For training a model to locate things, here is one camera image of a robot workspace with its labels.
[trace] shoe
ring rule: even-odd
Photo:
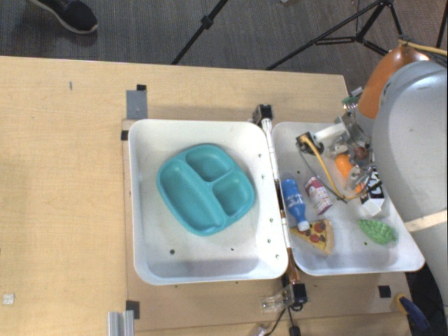
[[[50,11],[61,25],[76,34],[89,34],[98,27],[92,10],[79,0],[30,0],[34,5]]]

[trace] yellow cable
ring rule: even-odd
[[[402,40],[401,38],[398,39],[398,43],[401,46],[410,46],[412,48],[416,48],[417,50],[428,51],[429,53],[437,53],[445,57],[448,55],[447,51],[442,50],[441,48],[432,48],[430,46],[420,45],[418,43]]]
[[[311,148],[311,150],[313,151],[313,153],[314,153],[315,156],[317,157],[317,160],[318,160],[319,163],[321,164],[322,169],[323,169],[323,171],[325,172],[325,175],[327,176],[328,181],[330,182],[331,187],[333,188],[333,191],[335,192],[335,194],[336,194],[339,198],[344,199],[344,200],[353,200],[353,199],[357,199],[357,198],[359,198],[361,195],[365,194],[365,193],[362,193],[362,194],[352,195],[352,196],[350,196],[350,197],[346,197],[345,195],[343,195],[343,194],[337,189],[337,187],[336,187],[336,185],[335,185],[335,182],[333,181],[333,178],[331,177],[330,172],[328,171],[328,168],[327,168],[325,162],[323,161],[323,159],[322,159],[322,157],[321,157],[321,154],[319,153],[319,151],[317,150],[317,148],[315,147],[315,145],[313,144],[313,142],[311,142],[311,141],[309,140],[309,138],[308,138],[306,135],[301,136],[301,137],[300,137],[300,141],[301,141],[302,143],[307,144],[308,147]]]

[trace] blue bottle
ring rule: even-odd
[[[285,179],[281,182],[281,190],[289,213],[297,220],[297,227],[301,232],[309,229],[305,218],[305,203],[294,179]]]

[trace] wooden table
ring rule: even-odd
[[[148,88],[148,116],[165,119],[247,120],[265,103],[276,123],[330,123],[347,95],[341,76],[0,57],[0,293],[15,295],[0,305],[0,335],[105,335],[108,312],[142,287],[126,268],[120,140],[137,84]],[[295,315],[304,336],[410,335],[392,299],[377,295],[378,285],[409,295],[403,273],[304,282],[309,306]],[[143,287],[157,317],[136,321],[137,334],[249,336],[277,317],[256,301],[278,285]],[[219,314],[201,303],[207,295],[221,296]],[[244,312],[232,313],[232,296]]]

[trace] pizza slice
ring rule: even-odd
[[[328,219],[310,223],[309,229],[304,232],[299,231],[297,227],[290,228],[290,232],[327,255],[331,253],[335,246],[333,226]]]

